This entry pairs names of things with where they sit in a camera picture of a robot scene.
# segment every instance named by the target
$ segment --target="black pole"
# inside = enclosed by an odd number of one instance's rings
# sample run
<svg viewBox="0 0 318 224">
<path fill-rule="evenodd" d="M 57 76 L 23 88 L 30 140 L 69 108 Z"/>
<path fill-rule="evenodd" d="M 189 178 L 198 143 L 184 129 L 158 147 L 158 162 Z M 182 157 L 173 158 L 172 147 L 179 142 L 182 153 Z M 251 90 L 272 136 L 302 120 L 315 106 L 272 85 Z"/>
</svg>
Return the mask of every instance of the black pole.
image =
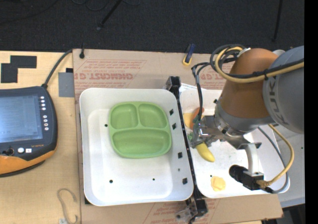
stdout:
<svg viewBox="0 0 318 224">
<path fill-rule="evenodd" d="M 277 13 L 277 19 L 276 19 L 276 26 L 275 26 L 275 32 L 274 32 L 274 37 L 272 38 L 272 41 L 275 42 L 277 38 L 277 32 L 278 32 L 278 27 L 279 27 L 279 22 L 280 22 L 280 15 L 282 13 L 282 5 L 283 5 L 283 0 L 279 0 L 279 6 L 278 6 L 278 13 Z"/>
<path fill-rule="evenodd" d="M 97 28 L 98 30 L 100 30 L 105 22 L 108 20 L 108 18 L 112 15 L 112 13 L 115 11 L 115 9 L 118 7 L 118 5 L 121 3 L 122 0 L 118 0 L 116 2 L 116 4 L 114 5 L 114 7 L 109 11 L 109 13 L 105 16 L 105 18 L 102 20 L 102 22 L 99 24 L 99 27 Z"/>
</svg>

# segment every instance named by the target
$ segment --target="green plate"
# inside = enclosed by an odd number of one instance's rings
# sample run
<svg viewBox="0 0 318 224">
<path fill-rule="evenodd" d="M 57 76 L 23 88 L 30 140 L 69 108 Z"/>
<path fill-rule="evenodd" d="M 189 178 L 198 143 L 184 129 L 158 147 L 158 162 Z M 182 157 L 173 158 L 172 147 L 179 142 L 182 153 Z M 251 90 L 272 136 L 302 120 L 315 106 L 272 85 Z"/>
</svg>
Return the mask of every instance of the green plate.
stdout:
<svg viewBox="0 0 318 224">
<path fill-rule="evenodd" d="M 110 110 L 108 127 L 111 144 L 122 157 L 157 157 L 172 145 L 167 115 L 151 102 L 116 104 Z"/>
</svg>

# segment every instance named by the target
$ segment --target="white tray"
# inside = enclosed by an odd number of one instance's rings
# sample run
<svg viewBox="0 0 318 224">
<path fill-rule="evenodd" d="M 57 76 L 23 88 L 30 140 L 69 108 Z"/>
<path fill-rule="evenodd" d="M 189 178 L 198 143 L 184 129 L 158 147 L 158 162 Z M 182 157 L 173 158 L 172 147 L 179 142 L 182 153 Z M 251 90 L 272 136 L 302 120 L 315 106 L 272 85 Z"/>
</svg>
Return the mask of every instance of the white tray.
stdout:
<svg viewBox="0 0 318 224">
<path fill-rule="evenodd" d="M 205 111 L 203 115 L 214 115 L 215 99 L 218 99 L 221 94 L 220 90 L 202 90 L 203 95 L 203 107 Z M 199 107 L 199 98 L 197 90 L 185 90 L 180 95 L 180 104 L 182 113 L 192 113 L 197 107 Z M 271 137 L 276 144 L 276 140 L 273 131 L 267 125 L 261 126 L 261 128 Z M 244 136 L 248 141 L 261 142 L 262 145 L 258 152 L 260 172 L 264 173 L 264 179 L 269 181 L 279 174 L 284 165 L 272 146 L 270 141 L 259 131 L 255 130 Z M 251 191 L 237 181 L 235 181 L 229 175 L 229 168 L 236 164 L 248 168 L 247 155 L 245 150 L 236 150 L 227 142 L 221 142 L 220 140 L 212 143 L 209 150 L 215 157 L 215 162 L 205 161 L 198 153 L 196 149 L 190 148 L 192 155 L 195 177 L 200 192 L 208 198 L 224 198 L 232 196 L 242 195 L 255 195 L 266 194 L 262 190 Z M 211 177 L 218 176 L 225 180 L 226 188 L 223 191 L 214 191 L 211 187 Z M 286 176 L 283 175 L 279 180 L 273 183 L 270 187 L 274 190 L 280 189 L 286 180 Z M 284 189 L 285 192 L 289 188 L 289 183 Z"/>
<path fill-rule="evenodd" d="M 108 123 L 110 109 L 126 101 L 159 105 L 171 128 L 172 146 L 159 157 L 130 159 L 112 148 Z M 79 98 L 84 193 L 96 206 L 183 201 L 193 192 L 193 181 L 176 98 L 163 89 L 89 88 Z"/>
</svg>

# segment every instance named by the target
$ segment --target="black carpet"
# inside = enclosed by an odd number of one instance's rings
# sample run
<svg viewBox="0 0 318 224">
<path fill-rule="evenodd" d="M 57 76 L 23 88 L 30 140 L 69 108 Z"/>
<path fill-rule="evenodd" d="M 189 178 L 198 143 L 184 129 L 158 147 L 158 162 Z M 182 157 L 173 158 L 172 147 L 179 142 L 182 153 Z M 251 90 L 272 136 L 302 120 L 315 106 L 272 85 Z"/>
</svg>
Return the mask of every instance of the black carpet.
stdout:
<svg viewBox="0 0 318 224">
<path fill-rule="evenodd" d="M 304 45 L 305 0 L 0 0 L 0 50 L 85 48 L 211 53 L 225 44 Z"/>
</svg>

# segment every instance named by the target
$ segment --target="display screen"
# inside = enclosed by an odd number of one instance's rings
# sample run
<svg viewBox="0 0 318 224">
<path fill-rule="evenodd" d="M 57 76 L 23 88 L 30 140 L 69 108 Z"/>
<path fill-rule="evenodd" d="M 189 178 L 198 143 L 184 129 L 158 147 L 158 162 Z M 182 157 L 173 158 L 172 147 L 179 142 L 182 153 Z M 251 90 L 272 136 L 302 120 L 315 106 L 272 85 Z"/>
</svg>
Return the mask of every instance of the display screen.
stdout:
<svg viewBox="0 0 318 224">
<path fill-rule="evenodd" d="M 38 95 L 0 97 L 0 143 L 42 139 Z"/>
</svg>

